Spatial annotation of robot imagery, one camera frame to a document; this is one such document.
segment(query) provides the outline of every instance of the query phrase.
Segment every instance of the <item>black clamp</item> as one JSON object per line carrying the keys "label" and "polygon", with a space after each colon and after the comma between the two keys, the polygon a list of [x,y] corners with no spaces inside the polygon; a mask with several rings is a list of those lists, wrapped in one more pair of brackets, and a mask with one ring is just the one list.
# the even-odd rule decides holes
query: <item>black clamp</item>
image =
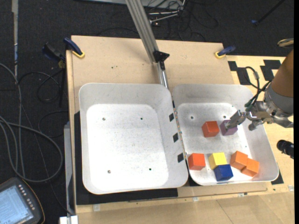
{"label": "black clamp", "polygon": [[164,61],[169,57],[169,54],[164,53],[164,52],[162,52],[162,51],[155,50],[155,51],[153,52],[153,55],[154,55],[155,61],[156,61],[157,63],[160,62],[161,70],[165,70],[165,64],[164,64]]}

